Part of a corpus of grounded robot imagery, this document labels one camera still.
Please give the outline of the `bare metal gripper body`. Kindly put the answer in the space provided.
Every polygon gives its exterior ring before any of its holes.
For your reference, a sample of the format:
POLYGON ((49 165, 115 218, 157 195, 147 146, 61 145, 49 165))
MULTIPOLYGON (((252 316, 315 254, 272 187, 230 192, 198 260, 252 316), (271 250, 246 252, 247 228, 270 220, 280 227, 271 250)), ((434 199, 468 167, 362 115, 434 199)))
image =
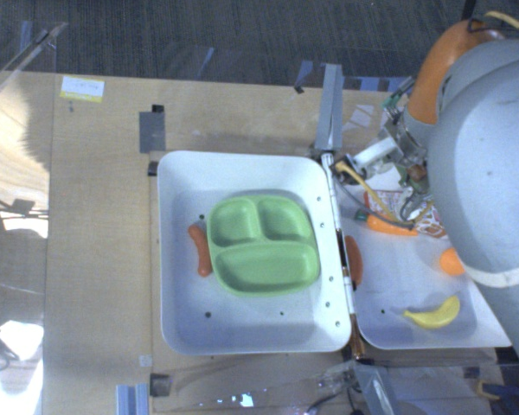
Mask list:
POLYGON ((383 162, 392 163, 400 174, 400 185, 411 187, 417 194, 430 190, 426 169, 426 149, 406 127, 405 113, 397 107, 384 110, 386 122, 379 132, 379 139, 389 142, 390 150, 383 153, 383 162))

